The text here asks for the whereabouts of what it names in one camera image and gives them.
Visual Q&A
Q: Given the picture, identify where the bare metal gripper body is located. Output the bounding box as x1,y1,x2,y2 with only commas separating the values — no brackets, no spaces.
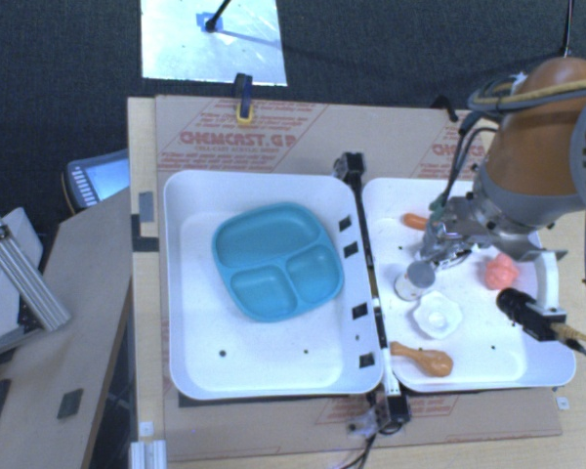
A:
438,194,544,261

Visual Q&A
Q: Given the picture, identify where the small silver can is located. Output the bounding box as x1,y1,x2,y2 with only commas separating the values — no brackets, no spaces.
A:
394,260,438,303

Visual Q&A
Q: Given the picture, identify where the pink toy food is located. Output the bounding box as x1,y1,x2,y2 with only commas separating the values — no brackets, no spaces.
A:
483,253,521,292

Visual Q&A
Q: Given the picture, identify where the white toy fried egg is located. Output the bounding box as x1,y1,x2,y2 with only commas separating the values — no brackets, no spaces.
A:
412,290,464,340

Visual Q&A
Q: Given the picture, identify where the thin black and white rod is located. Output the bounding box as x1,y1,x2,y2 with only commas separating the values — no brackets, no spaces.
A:
350,173,402,401

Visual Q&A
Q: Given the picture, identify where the white plastic tray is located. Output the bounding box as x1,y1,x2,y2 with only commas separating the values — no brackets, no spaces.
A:
361,177,577,394
163,169,386,401

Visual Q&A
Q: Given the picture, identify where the orange toy chicken drumstick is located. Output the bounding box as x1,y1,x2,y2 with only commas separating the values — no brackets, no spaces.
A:
389,340,455,378

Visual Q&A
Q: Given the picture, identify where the blue divided plate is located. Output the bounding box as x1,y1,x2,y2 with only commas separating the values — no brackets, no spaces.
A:
211,201,346,323

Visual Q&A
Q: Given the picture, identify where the brown cardboard board, red print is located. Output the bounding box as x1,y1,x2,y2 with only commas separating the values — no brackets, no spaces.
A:
153,94,564,463

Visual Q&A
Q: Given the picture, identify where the black cylinder on white bracket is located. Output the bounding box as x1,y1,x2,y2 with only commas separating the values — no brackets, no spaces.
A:
496,247,568,344

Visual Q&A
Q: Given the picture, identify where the black block with thin wires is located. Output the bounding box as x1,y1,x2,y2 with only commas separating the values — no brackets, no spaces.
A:
333,151,366,183
374,393,413,435

